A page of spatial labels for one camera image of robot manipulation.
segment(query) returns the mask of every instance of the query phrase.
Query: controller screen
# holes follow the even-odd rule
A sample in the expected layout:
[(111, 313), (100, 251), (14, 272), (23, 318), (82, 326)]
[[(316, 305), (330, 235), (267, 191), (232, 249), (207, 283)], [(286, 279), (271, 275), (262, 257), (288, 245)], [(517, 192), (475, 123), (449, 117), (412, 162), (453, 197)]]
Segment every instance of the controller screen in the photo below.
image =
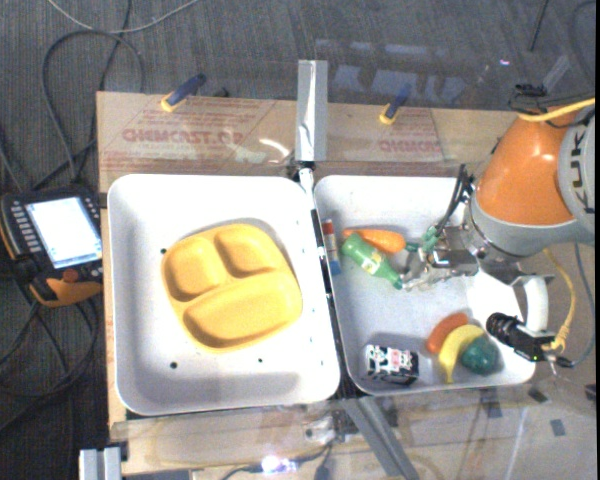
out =
[(26, 205), (54, 268), (102, 258), (102, 241), (79, 197)]

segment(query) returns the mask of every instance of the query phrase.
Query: yellow banana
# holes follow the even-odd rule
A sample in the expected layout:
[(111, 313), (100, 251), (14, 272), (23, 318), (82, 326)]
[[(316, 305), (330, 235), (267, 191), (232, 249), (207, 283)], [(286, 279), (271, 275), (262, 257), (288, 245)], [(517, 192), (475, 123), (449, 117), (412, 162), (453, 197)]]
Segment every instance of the yellow banana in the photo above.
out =
[(456, 327), (447, 335), (438, 356), (442, 369), (447, 375), (447, 384), (453, 382), (453, 369), (464, 349), (473, 340), (482, 336), (482, 334), (484, 334), (482, 327), (474, 324), (465, 324)]

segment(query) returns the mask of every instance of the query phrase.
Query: gray floor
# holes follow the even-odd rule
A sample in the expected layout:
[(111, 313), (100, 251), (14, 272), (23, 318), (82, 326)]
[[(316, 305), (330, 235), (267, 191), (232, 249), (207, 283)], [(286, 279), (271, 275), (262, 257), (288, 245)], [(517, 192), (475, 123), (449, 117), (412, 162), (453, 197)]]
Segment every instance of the gray floor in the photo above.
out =
[[(190, 0), (55, 0), (96, 29), (151, 24)], [(202, 0), (143, 31), (127, 33), (101, 85), (111, 36), (83, 28), (46, 0), (0, 0), (0, 143), (14, 172), (0, 159), (0, 191), (62, 186), (72, 178), (44, 98), (43, 79), (68, 147), (75, 154), (93, 140), (94, 92), (167, 93), (204, 72), (200, 94), (225, 88), (231, 96), (295, 99), (298, 59), (329, 61), (329, 99), (381, 104), (404, 84), (407, 105), (506, 110), (516, 85), (545, 84), (549, 96), (577, 99), (595, 91), (595, 0), (549, 0), (534, 48), (543, 0)], [(132, 49), (140, 53), (142, 79)], [(48, 61), (43, 70), (45, 59)], [(97, 186), (95, 148), (78, 181)], [(0, 244), (0, 275), (7, 269)], [(101, 301), (86, 308), (101, 313)], [(13, 283), (0, 277), (0, 355), (27, 318)], [(89, 327), (74, 309), (42, 317), (67, 355), (80, 365)], [(104, 349), (68, 392), (43, 400), (0, 394), (0, 478), (70, 478), (69, 450), (106, 443)], [(11, 386), (41, 390), (62, 367), (39, 320), (23, 347), (0, 370)], [(75, 410), (70, 412), (68, 393)]]

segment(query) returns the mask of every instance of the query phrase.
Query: yellow divided plate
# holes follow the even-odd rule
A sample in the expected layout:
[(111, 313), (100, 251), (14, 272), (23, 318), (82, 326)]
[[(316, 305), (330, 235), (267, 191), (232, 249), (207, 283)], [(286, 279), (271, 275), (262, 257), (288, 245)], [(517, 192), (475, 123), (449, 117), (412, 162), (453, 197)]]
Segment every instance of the yellow divided plate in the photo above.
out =
[(214, 352), (253, 345), (302, 313), (298, 282), (278, 246), (251, 224), (228, 224), (169, 248), (162, 280), (179, 321)]

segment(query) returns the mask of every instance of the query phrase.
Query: orange sausage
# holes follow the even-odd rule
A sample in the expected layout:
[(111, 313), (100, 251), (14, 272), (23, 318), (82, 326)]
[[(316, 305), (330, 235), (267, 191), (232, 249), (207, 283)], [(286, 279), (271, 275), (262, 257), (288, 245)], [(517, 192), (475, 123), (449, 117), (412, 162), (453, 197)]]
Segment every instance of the orange sausage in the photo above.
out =
[(469, 315), (462, 311), (451, 313), (440, 320), (427, 338), (426, 348), (432, 354), (439, 354), (447, 335), (456, 327), (469, 323)]
[(370, 243), (385, 254), (395, 254), (407, 245), (407, 242), (400, 233), (386, 229), (347, 228), (342, 232), (342, 236), (349, 238), (352, 233), (358, 233), (365, 242)]

